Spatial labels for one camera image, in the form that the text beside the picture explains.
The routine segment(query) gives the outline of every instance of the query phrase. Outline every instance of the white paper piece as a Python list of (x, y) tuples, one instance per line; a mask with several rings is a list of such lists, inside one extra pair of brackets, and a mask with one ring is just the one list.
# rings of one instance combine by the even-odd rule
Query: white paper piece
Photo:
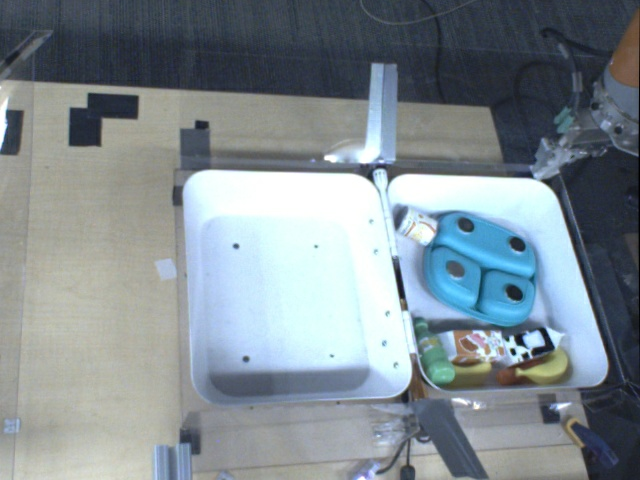
[(160, 279), (163, 281), (178, 277), (178, 271), (171, 258), (156, 261), (156, 269), (158, 270)]

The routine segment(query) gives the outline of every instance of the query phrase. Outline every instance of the wooden tabletop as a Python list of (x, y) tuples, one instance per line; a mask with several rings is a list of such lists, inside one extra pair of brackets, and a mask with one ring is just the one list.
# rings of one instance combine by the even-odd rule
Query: wooden tabletop
[[(86, 108), (89, 92), (139, 96), (138, 118), (103, 119), (101, 147), (70, 147), (70, 108)], [(208, 121), (217, 154), (321, 158), (364, 137), (366, 112), (363, 101), (35, 84), (16, 479), (151, 478), (153, 446), (178, 439), (178, 297), (156, 261), (176, 261), (180, 128)], [(398, 154), (501, 160), (488, 109), (441, 105), (400, 105)], [(514, 421), (507, 428), (515, 434)], [(479, 457), (491, 478), (587, 478), (559, 425), (523, 428), (541, 430), (553, 446), (485, 443)], [(493, 432), (479, 428), (470, 439)], [(428, 446), (414, 460), (418, 478), (450, 478)], [(318, 461), (312, 448), (301, 443), (309, 452), (286, 466), (268, 446), (272, 460), (263, 464), (248, 458), (260, 457), (257, 449), (225, 453), (235, 454), (237, 480), (344, 479), (359, 459)]]

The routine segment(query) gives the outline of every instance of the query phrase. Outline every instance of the black circle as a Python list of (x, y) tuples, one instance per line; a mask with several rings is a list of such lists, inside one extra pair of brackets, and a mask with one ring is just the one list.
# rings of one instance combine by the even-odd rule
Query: black circle
[(507, 297), (514, 302), (520, 302), (524, 299), (524, 293), (522, 293), (522, 290), (514, 284), (508, 285), (505, 291), (507, 293)]
[(522, 240), (522, 238), (518, 238), (517, 236), (511, 237), (511, 239), (509, 240), (509, 245), (516, 252), (524, 252), (524, 250), (527, 248), (524, 240)]
[(466, 217), (458, 219), (458, 227), (460, 231), (464, 231), (465, 233), (471, 233), (475, 229), (473, 222)]
[(457, 261), (447, 261), (447, 273), (454, 279), (462, 279), (465, 274), (464, 267)]

